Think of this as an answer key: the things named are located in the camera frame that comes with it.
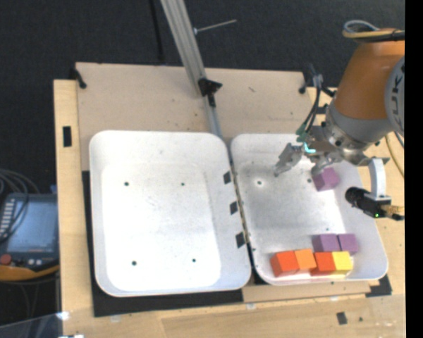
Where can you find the orange cube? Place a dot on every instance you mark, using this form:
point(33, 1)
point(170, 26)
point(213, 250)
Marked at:
point(306, 259)

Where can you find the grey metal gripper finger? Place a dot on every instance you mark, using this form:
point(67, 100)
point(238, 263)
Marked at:
point(286, 160)
point(320, 167)

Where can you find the purple cube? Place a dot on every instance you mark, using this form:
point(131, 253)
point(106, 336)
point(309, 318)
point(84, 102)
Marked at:
point(327, 180)
point(348, 243)
point(326, 243)

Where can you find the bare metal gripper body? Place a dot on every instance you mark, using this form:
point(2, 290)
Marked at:
point(349, 151)

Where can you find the yellow cube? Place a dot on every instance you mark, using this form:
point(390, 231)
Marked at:
point(342, 261)

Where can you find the pale wood board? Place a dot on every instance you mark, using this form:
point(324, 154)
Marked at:
point(144, 100)

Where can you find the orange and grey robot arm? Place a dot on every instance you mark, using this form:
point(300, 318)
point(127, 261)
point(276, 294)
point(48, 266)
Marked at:
point(364, 83)

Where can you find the black cylinder on white bracket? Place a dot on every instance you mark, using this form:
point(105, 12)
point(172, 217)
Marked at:
point(368, 201)

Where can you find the red-orange cube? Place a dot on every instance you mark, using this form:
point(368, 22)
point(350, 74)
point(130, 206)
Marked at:
point(285, 263)
point(325, 262)

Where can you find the white plastic tray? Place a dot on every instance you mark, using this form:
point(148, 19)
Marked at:
point(162, 217)
point(292, 210)

